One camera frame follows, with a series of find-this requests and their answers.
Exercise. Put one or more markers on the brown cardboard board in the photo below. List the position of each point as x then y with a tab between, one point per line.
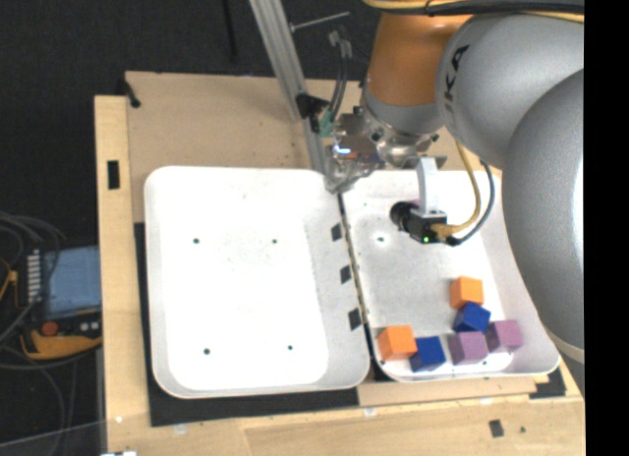
211	120

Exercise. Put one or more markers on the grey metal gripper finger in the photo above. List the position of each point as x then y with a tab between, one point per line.
359	175
336	181

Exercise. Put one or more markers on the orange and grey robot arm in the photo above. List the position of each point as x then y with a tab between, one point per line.
516	100

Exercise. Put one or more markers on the black cylinder on white bracket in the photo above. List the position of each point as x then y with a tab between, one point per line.
426	220

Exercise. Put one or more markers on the orange cube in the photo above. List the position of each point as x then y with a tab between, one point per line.
396	342
466	291

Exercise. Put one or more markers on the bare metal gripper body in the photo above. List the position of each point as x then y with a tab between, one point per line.
361	142

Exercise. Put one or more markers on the white plastic tray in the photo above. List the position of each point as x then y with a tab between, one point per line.
417	277
241	287

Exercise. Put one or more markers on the purple cube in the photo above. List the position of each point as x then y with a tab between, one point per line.
506	334
467	347

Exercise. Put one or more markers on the blue cube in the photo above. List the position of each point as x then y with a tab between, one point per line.
472	317
428	353

